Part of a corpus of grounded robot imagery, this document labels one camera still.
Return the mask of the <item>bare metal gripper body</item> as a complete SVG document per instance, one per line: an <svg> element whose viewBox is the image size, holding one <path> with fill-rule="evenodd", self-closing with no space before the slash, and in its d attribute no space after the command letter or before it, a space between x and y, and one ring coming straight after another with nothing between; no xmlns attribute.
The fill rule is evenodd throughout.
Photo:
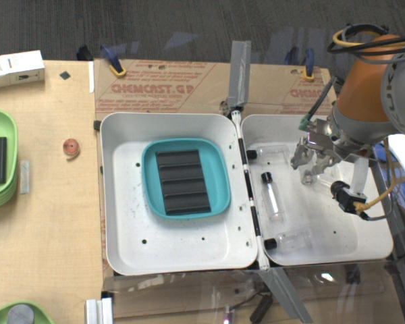
<svg viewBox="0 0 405 324"><path fill-rule="evenodd" d="M333 163L355 162L359 157L371 158L371 145L362 144L338 128L334 119L315 119L306 123L305 145L320 158L330 157Z"/></svg>

